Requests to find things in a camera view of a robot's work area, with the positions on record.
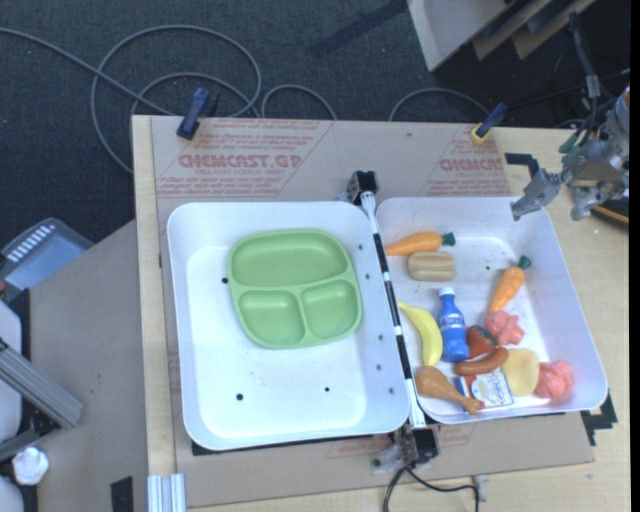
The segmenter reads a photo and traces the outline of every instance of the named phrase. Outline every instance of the green plate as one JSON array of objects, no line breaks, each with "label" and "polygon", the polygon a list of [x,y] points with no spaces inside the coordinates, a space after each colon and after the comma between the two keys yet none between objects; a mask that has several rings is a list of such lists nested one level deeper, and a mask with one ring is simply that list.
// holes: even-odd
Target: green plate
[{"label": "green plate", "polygon": [[360,291],[349,254],[333,235],[292,229],[236,242],[227,272],[246,334],[268,348],[336,341],[360,323]]}]

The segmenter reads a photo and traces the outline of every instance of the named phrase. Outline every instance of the wooden table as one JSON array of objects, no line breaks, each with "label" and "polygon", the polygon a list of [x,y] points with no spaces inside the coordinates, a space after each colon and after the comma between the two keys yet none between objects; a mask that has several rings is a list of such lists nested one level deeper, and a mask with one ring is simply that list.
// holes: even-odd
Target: wooden table
[{"label": "wooden table", "polygon": [[[558,146],[566,131],[496,128],[501,154],[528,153],[541,167],[556,171]],[[177,471],[164,332],[159,236],[153,171],[151,117],[133,118],[136,219],[140,265],[142,339],[145,366],[148,465],[151,475]],[[507,167],[514,195],[528,183],[526,168]],[[570,219],[567,190],[547,207],[556,235],[609,380],[618,422],[598,431],[595,462],[491,475],[484,511],[631,510],[629,439],[629,232],[628,227],[591,216]],[[440,481],[438,485],[468,483]],[[264,511],[380,510],[385,489],[323,493],[260,502]],[[472,510],[471,492],[437,493],[419,484],[398,486],[391,510]],[[256,503],[199,508],[249,511]]]}]

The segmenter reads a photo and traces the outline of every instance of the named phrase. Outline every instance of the pink toy food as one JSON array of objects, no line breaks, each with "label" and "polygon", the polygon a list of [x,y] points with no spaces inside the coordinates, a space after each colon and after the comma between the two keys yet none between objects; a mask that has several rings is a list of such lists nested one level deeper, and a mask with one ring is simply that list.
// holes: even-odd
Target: pink toy food
[{"label": "pink toy food", "polygon": [[540,363],[535,394],[543,398],[561,398],[573,386],[571,366],[566,361]]},{"label": "pink toy food", "polygon": [[498,346],[508,343],[517,345],[524,336],[524,331],[518,326],[518,319],[518,315],[498,310],[487,316],[485,327],[496,339]]}]

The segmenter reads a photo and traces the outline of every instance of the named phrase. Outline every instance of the gray surface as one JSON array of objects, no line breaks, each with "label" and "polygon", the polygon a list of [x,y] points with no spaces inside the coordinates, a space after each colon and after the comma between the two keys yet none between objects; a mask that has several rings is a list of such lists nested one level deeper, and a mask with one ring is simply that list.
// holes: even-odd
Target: gray surface
[{"label": "gray surface", "polygon": [[32,361],[84,404],[80,425],[43,438],[39,512],[111,512],[111,484],[133,478],[145,509],[147,456],[135,222],[38,284]]}]

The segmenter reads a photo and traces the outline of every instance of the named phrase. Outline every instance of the white tray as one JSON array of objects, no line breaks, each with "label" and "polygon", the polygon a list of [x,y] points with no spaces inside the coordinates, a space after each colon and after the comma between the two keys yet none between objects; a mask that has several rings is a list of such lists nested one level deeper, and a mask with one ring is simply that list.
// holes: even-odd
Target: white tray
[{"label": "white tray", "polygon": [[[226,276],[230,247],[278,229],[318,228],[349,253],[362,320],[324,345],[264,348],[242,330]],[[340,201],[188,203],[167,225],[185,426],[215,451],[391,432],[409,400],[365,214]]]},{"label": "white tray", "polygon": [[[456,304],[467,326],[484,325],[490,294],[500,274],[525,254],[532,261],[526,282],[505,307],[519,315],[525,336],[517,348],[534,350],[543,362],[564,359],[573,368],[574,387],[562,400],[516,397],[503,409],[469,415],[460,406],[419,396],[420,407],[441,423],[465,423],[514,416],[552,414],[599,407],[607,395],[607,380],[548,214],[542,210],[517,222],[510,197],[392,198],[379,205],[377,218],[388,245],[417,231],[453,232],[456,244],[441,251],[454,255]],[[420,282],[409,276],[406,257],[387,258],[396,299],[422,306],[434,316],[440,309],[438,289],[445,283]],[[421,366],[420,339],[409,322],[401,322],[409,359]],[[438,363],[453,377],[450,363]]]}]

